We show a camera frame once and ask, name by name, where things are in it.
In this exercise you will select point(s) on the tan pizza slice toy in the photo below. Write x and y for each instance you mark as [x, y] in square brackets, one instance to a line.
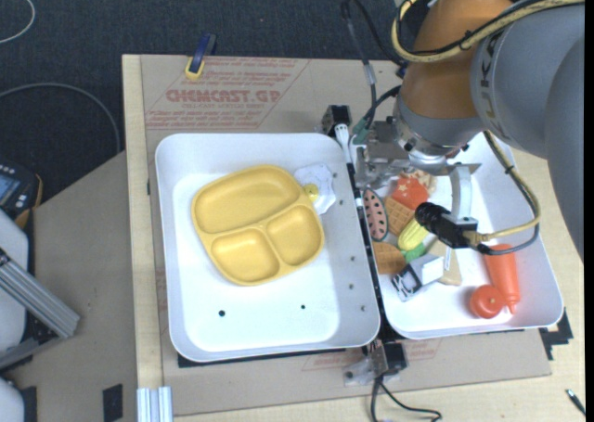
[424, 179]

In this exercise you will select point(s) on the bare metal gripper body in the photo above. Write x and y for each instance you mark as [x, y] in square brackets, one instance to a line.
[387, 153]

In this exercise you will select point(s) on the beige bread slice toy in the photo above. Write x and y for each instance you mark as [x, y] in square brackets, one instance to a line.
[451, 274]

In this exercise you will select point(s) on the white plastic tray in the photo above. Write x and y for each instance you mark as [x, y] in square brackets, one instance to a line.
[278, 318]
[464, 313]

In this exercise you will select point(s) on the white fried egg toy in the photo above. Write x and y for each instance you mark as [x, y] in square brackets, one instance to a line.
[318, 176]

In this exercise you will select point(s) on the white and black carton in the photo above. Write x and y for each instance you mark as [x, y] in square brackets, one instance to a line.
[420, 274]

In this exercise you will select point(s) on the orange round fruit toy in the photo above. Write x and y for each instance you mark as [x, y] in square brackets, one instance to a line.
[486, 302]

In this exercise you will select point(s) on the black cylinder on white bracket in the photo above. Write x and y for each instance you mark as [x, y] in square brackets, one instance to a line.
[445, 227]

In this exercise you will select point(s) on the yellow divided plate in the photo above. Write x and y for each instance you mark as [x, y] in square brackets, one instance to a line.
[250, 221]

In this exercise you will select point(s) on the orange ice cream cone toy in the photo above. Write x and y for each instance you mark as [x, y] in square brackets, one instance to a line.
[403, 207]

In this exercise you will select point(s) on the orange squeeze bottle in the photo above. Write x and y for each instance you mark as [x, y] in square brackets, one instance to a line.
[503, 272]

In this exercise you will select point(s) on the brown cardboard board red print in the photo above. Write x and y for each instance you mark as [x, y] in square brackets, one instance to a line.
[232, 95]

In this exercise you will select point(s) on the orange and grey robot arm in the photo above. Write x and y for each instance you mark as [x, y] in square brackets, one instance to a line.
[524, 86]

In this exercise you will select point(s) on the yellow corn cob toy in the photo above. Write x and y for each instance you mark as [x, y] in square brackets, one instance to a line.
[412, 234]

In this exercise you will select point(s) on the black pen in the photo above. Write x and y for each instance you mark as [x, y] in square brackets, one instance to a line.
[575, 401]

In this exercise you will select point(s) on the brown waffle biscuit toy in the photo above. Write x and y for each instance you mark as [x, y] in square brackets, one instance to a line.
[389, 259]

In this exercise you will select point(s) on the watermelon slice toy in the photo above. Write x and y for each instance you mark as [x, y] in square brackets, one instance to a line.
[375, 216]

